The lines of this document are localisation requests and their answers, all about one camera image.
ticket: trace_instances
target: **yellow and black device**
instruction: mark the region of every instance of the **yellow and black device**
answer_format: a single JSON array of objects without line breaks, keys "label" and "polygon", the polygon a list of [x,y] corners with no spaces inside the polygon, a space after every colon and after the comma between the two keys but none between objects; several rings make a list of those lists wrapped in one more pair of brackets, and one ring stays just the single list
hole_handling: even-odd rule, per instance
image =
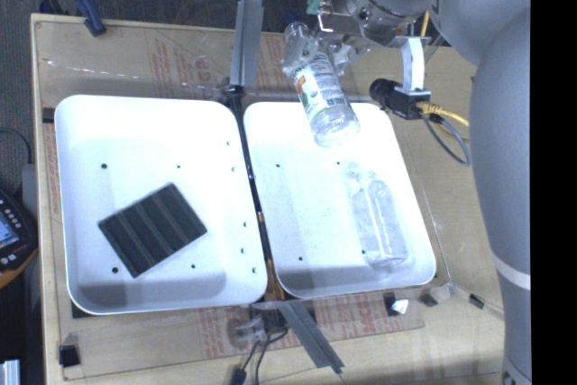
[{"label": "yellow and black device", "polygon": [[0,189],[0,289],[14,280],[38,251],[36,224]]}]

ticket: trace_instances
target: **robotic arm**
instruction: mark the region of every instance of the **robotic arm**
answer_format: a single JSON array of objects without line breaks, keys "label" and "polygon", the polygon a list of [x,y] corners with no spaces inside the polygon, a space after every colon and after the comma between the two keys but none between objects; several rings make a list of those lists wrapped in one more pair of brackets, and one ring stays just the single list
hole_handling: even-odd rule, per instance
[{"label": "robotic arm", "polygon": [[[530,0],[321,0],[316,37],[331,43],[341,73],[374,46],[405,47],[419,58],[422,49],[415,40],[421,38],[407,33],[425,12],[443,38],[477,66],[470,113],[472,167],[505,309],[503,383],[528,384]],[[402,94],[393,94],[395,105],[402,101],[405,110],[399,115],[411,118],[407,108],[427,100],[427,94],[422,80],[407,85],[407,79],[406,72],[404,91],[389,90]],[[376,90],[371,89],[374,99]]]}]

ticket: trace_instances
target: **white tray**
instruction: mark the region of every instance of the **white tray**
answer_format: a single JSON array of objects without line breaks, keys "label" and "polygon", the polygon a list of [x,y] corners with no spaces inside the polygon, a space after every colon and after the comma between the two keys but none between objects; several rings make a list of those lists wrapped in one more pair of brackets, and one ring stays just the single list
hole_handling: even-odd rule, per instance
[{"label": "white tray", "polygon": [[[353,109],[361,130],[352,142],[321,148],[300,103],[255,103],[245,130],[270,239],[284,289],[318,298],[427,283],[435,256],[387,115],[375,105]],[[374,170],[398,199],[410,257],[394,271],[364,260],[345,172],[351,162]]]},{"label": "white tray", "polygon": [[[238,125],[226,107],[70,96],[56,108],[55,124],[67,281],[81,309],[103,315],[216,307],[262,296],[261,238]],[[133,278],[97,223],[168,183],[208,231]]]}]

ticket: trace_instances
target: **clear plastic bottle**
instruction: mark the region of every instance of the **clear plastic bottle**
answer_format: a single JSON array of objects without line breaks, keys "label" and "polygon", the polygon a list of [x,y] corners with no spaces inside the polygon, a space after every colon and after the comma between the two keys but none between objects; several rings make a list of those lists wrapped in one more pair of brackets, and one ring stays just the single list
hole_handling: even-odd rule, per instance
[{"label": "clear plastic bottle", "polygon": [[289,25],[285,37],[283,71],[294,82],[316,144],[349,141],[359,131],[359,120],[341,89],[330,55],[303,23]]},{"label": "clear plastic bottle", "polygon": [[374,171],[356,170],[353,213],[366,261],[391,267],[408,258],[408,246],[398,208],[387,184]]}]

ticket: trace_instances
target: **black rectangular pad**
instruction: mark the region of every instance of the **black rectangular pad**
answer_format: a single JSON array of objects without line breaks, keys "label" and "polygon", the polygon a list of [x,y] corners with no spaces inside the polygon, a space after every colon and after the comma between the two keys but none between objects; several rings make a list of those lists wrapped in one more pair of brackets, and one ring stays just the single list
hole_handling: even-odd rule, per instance
[{"label": "black rectangular pad", "polygon": [[134,278],[206,233],[173,184],[110,215],[98,226]]}]

